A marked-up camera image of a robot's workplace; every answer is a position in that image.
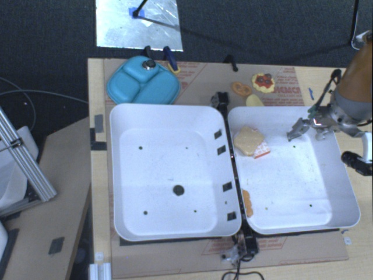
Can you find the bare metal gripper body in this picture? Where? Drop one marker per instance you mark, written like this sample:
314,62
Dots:
329,119

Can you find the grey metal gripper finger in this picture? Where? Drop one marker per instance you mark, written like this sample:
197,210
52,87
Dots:
294,133
304,122

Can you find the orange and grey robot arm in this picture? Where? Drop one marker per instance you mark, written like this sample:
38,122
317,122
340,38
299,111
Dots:
357,77

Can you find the orange and white carton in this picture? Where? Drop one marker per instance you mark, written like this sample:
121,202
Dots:
263,151

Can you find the tan bread slice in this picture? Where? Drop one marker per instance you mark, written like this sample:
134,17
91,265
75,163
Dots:
247,140

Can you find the pale yellow oval toy food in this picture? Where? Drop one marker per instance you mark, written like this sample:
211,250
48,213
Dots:
254,101

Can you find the white plastic tray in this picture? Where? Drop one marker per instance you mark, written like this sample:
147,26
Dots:
163,171
291,185

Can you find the yellow and red pizza slice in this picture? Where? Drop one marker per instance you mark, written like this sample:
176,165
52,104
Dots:
263,83

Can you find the thin black and white rod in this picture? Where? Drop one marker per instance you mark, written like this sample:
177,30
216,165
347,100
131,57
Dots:
234,162

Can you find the orange pretzel biscuit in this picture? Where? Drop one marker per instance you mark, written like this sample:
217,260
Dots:
241,88

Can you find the brown cardboard board, red print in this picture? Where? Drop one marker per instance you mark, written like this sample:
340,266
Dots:
204,77

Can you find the blue divided plate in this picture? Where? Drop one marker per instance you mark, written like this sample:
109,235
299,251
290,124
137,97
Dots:
151,89

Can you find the small silver can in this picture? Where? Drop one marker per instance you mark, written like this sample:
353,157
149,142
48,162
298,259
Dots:
149,64

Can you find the black cylinder on white bracket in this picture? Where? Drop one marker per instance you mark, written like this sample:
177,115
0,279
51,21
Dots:
354,160

